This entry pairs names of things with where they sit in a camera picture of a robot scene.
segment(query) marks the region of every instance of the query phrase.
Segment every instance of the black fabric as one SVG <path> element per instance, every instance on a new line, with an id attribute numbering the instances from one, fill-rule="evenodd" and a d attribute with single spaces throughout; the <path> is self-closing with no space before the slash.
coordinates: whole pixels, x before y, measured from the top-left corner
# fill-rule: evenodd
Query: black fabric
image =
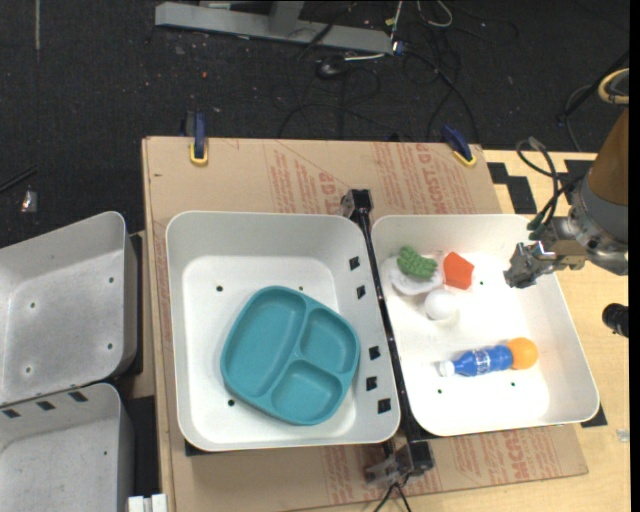
<path id="1" fill-rule="evenodd" d="M 0 184 L 37 169 L 0 192 L 0 247 L 105 210 L 143 229 L 141 140 L 178 135 L 187 111 L 203 111 L 213 137 L 437 141 L 448 123 L 486 148 L 532 135 L 573 151 L 557 116 L 630 39 L 629 0 L 445 0 L 446 41 L 404 2 L 398 35 L 423 59 L 352 61 L 343 77 L 319 80 L 316 63 L 334 50 L 299 58 L 297 44 L 154 27 L 158 3 L 42 1 L 36 51 L 35 0 L 0 0 Z M 397 2 L 357 2 L 337 17 L 348 5 L 307 2 L 300 17 L 388 31 Z M 436 2 L 420 5 L 446 21 Z M 570 116 L 580 147 L 597 152 L 619 113 L 587 98 Z M 35 213 L 20 211 L 27 190 Z"/>

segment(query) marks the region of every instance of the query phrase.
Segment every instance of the blue clamp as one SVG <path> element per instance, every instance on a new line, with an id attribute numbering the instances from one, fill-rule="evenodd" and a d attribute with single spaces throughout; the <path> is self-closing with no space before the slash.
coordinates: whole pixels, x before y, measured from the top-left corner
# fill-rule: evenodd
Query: blue clamp
<path id="1" fill-rule="evenodd" d="M 440 130 L 442 141 L 453 148 L 453 155 L 460 160 L 463 165 L 472 167 L 476 164 L 476 157 L 471 153 L 469 144 L 464 136 L 456 129 L 445 124 Z"/>
<path id="2" fill-rule="evenodd" d="M 189 146 L 190 159 L 195 165 L 206 165 L 209 160 L 204 112 L 196 112 L 193 119 L 193 144 Z"/>

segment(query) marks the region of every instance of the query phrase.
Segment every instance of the table surface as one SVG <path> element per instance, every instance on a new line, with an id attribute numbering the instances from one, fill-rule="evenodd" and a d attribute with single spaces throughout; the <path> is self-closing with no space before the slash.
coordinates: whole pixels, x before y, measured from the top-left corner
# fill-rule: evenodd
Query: table surface
<path id="1" fill-rule="evenodd" d="M 566 171 L 567 160 L 591 161 L 594 154 L 552 153 L 554 163 L 560 172 Z M 488 163 L 503 163 L 511 177 L 528 179 L 536 204 L 545 204 L 551 194 L 548 178 L 527 167 L 513 151 L 484 151 Z M 536 160 L 540 155 L 529 155 L 539 165 L 544 160 Z M 149 176 L 143 176 L 145 184 L 146 221 L 149 226 L 157 222 L 158 212 L 154 210 L 150 193 Z M 250 194 L 267 193 L 251 190 Z M 503 213 L 518 213 L 514 210 L 508 184 L 496 184 L 496 195 Z M 216 204 L 209 209 L 216 210 Z M 188 202 L 181 206 L 189 208 Z M 568 205 L 563 200 L 558 205 L 557 215 L 566 215 Z M 152 237 L 145 237 L 147 255 L 153 259 Z M 583 428 L 576 426 L 577 436 L 588 466 L 588 473 L 581 476 L 556 478 L 497 487 L 485 487 L 467 491 L 435 493 L 409 498 L 411 509 L 416 511 L 489 511 L 492 512 L 533 512 L 541 510 L 580 510 L 601 512 L 611 510 L 625 512 L 631 510 L 630 491 L 630 428 L 629 415 L 629 343 L 628 339 L 614 335 L 604 326 L 601 314 L 603 308 L 613 302 L 628 305 L 628 278 L 614 276 L 590 263 L 580 271 L 565 270 L 556 273 L 567 306 L 570 310 L 578 336 L 582 342 L 587 360 L 600 393 L 600 400 L 606 416 L 606 424 Z M 151 294 L 147 298 L 151 309 L 157 309 L 158 286 L 162 284 L 150 279 Z M 155 352 L 155 388 L 158 406 L 158 441 L 160 450 L 160 470 L 162 492 L 169 496 L 170 510 L 174 510 L 175 489 L 172 475 L 169 444 L 169 422 L 164 415 L 166 407 L 167 383 L 162 378 L 162 342 L 158 341 L 159 318 L 150 320 L 153 327 Z M 251 492 L 251 482 L 246 483 Z M 373 511 L 377 502 L 353 503 L 319 509 L 332 512 Z M 213 504 L 211 510 L 217 510 Z M 405 510 L 402 501 L 389 500 L 382 510 Z"/>

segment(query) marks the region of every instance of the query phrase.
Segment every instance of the egg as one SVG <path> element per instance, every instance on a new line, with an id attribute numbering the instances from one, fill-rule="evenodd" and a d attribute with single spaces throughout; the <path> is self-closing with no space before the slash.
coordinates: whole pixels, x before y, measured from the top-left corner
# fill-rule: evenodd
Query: egg
<path id="1" fill-rule="evenodd" d="M 424 300 L 424 311 L 432 320 L 444 320 L 458 310 L 458 301 L 454 293 L 444 288 L 429 292 Z"/>
<path id="2" fill-rule="evenodd" d="M 513 356 L 511 368 L 525 370 L 531 368 L 538 360 L 538 347 L 528 338 L 514 338 L 507 343 Z"/>

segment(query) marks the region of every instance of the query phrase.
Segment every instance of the teal plate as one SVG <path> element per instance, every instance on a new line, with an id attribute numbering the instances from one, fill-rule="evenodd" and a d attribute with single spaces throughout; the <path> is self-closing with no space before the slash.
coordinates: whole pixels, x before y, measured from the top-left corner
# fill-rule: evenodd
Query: teal plate
<path id="1" fill-rule="evenodd" d="M 222 349 L 234 394 L 294 425 L 328 420 L 358 367 L 360 342 L 338 313 L 295 290 L 270 286 L 244 306 Z"/>

